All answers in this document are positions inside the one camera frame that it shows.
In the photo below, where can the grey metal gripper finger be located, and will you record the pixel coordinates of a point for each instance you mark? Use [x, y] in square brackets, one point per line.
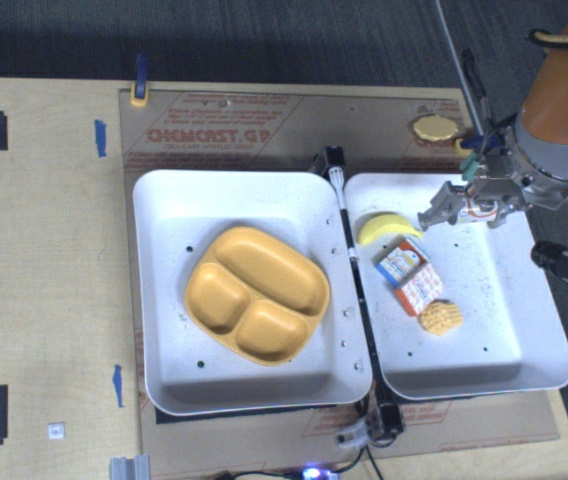
[500, 215]
[443, 207]

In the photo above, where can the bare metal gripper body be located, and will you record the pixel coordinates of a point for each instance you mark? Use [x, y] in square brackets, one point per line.
[501, 188]

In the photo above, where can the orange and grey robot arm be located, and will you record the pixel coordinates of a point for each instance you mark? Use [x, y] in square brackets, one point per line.
[556, 98]

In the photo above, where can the yellow banana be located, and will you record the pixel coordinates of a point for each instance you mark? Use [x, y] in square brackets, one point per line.
[381, 227]

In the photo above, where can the blue and orange carton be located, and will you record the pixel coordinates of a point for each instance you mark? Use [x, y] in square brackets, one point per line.
[398, 263]

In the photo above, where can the pale yellow round biscuit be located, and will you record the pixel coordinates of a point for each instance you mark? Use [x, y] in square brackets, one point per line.
[435, 128]

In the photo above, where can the orange and white carton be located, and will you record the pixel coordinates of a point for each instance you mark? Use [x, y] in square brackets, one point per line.
[421, 290]

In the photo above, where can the white plastic tray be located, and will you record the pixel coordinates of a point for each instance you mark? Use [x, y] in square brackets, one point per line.
[174, 203]
[489, 318]

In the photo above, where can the thin black and white rod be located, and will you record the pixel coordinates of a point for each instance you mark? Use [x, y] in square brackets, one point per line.
[359, 278]

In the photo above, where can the yellow waffle biscuit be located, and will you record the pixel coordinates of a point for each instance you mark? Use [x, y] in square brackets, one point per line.
[440, 318]

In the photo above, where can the orange divided plate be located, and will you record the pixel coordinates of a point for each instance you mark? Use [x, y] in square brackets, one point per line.
[259, 293]

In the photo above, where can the black cylinder on white bracket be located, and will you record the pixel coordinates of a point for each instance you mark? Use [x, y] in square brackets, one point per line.
[559, 260]

